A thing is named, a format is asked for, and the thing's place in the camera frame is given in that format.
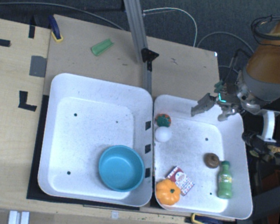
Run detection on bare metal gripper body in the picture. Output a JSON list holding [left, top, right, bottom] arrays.
[[215, 80, 273, 119]]

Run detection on orange toy pumpkin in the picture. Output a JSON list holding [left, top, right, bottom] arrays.
[[152, 177, 184, 208]]

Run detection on blue bowl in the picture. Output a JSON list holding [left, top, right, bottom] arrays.
[[94, 141, 149, 196]]

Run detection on white ball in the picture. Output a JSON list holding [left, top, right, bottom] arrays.
[[154, 125, 173, 144]]

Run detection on brown round toy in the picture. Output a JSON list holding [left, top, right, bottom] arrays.
[[202, 152, 222, 170]]

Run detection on green and orange toy vegetable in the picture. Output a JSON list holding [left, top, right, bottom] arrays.
[[153, 112, 173, 129]]

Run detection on green bottle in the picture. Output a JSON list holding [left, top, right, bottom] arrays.
[[214, 159, 238, 201]]

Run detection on green wedge block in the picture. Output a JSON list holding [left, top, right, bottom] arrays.
[[90, 35, 116, 59]]

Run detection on red and white carton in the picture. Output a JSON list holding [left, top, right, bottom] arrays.
[[162, 164, 198, 198]]

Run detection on black cylinder on white bracket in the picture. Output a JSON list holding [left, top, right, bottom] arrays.
[[239, 106, 280, 157]]

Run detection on white plastic tray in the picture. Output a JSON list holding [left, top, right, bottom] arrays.
[[33, 70, 169, 212], [137, 92, 269, 224]]

